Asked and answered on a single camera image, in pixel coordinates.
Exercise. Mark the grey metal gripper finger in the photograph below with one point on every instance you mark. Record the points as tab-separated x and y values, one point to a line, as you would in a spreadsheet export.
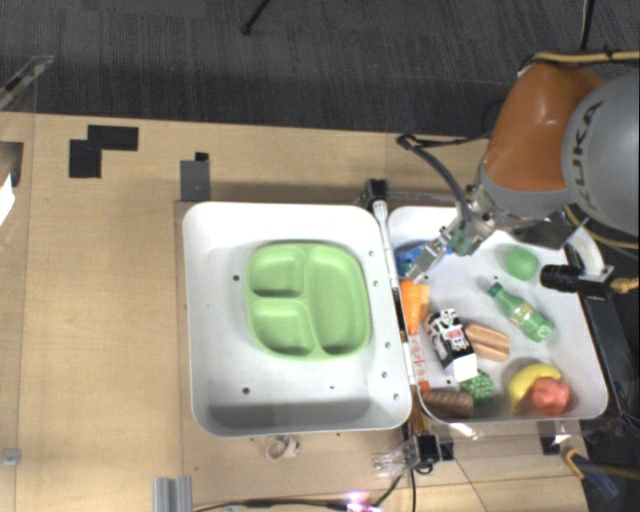
436	252
420	265

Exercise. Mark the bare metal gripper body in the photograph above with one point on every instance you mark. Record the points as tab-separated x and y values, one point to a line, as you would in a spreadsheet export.
479	220

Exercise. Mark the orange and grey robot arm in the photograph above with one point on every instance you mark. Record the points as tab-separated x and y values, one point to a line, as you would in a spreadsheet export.
530	140

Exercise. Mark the blue bowl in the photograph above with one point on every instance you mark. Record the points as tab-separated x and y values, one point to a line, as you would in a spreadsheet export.
406	257

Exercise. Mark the white plastic tray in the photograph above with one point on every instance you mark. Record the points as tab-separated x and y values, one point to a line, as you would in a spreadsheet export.
225	350
465	280

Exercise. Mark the orange carrot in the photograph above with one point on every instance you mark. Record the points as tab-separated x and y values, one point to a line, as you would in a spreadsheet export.
412	305

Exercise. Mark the green round fruit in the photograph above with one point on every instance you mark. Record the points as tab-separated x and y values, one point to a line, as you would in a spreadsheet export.
521	263

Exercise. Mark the black and white milk carton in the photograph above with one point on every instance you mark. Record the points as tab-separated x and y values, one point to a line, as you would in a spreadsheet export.
450	340

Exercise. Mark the green divided plate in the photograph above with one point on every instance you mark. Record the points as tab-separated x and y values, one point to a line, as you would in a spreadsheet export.
330	300

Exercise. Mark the green plastic bottle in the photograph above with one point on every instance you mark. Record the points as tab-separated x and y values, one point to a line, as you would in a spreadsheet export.
522	314

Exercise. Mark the sausage in bun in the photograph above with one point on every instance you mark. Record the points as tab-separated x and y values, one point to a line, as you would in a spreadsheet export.
489	342

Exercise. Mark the green patterned cube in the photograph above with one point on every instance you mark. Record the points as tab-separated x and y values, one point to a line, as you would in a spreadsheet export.
478	388

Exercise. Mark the brown bread roll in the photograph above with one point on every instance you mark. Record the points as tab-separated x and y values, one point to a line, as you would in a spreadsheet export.
450	403

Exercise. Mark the yellow banana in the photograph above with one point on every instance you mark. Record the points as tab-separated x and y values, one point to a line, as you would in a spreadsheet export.
522	382

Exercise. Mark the pink peach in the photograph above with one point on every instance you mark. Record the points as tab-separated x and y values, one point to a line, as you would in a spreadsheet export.
551	396

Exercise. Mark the black cylinder on white bracket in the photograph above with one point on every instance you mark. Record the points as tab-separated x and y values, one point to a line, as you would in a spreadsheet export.
562	277

